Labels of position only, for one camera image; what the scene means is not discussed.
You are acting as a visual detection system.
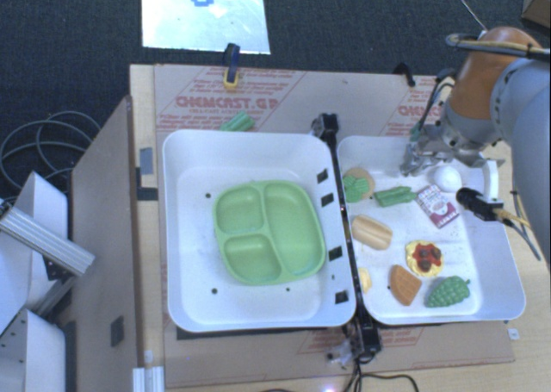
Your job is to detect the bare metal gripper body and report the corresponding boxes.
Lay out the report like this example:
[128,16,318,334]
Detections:
[413,124,487,165]

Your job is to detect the white egg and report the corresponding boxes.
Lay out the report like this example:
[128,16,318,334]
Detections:
[430,165,463,193]

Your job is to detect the green toy beans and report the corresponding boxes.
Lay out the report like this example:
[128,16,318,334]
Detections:
[373,185,419,208]
[219,110,257,133]

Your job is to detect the pink and white carton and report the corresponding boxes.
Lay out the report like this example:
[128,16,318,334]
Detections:
[415,184,461,229]

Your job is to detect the tan round biscuit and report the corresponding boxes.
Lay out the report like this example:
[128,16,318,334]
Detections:
[343,166,376,201]

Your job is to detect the green toy lettuce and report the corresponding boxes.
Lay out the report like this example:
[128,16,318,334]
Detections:
[342,174,371,204]

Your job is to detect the tan toy bread roll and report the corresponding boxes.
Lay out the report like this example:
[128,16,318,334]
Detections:
[350,214,394,252]

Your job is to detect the yellow spaghetti with red sauce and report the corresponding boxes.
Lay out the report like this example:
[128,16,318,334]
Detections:
[405,240,445,277]

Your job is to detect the thin black and white rod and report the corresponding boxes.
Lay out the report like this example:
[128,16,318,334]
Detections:
[323,131,367,331]

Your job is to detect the white plastic tray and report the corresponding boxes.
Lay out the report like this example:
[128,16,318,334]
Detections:
[162,128,358,333]
[337,135,528,327]

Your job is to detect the orange toy bread slice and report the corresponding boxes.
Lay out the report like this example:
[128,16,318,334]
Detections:
[388,264,424,307]

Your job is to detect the small pale yellow toy food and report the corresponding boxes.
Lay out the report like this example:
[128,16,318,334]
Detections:
[357,267,373,295]

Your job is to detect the green toy grapes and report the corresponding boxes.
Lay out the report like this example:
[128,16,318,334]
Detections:
[424,275,472,309]

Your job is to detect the brown cardboard board red print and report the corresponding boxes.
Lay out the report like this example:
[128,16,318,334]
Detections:
[152,63,516,388]

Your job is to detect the green divided plate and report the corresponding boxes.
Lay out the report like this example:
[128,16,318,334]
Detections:
[212,179,327,286]

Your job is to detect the black cylinder on white bracket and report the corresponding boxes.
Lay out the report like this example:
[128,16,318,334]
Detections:
[455,159,505,222]

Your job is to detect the black block with thin wires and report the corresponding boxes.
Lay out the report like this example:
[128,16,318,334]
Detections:
[343,322,383,362]
[311,113,339,138]

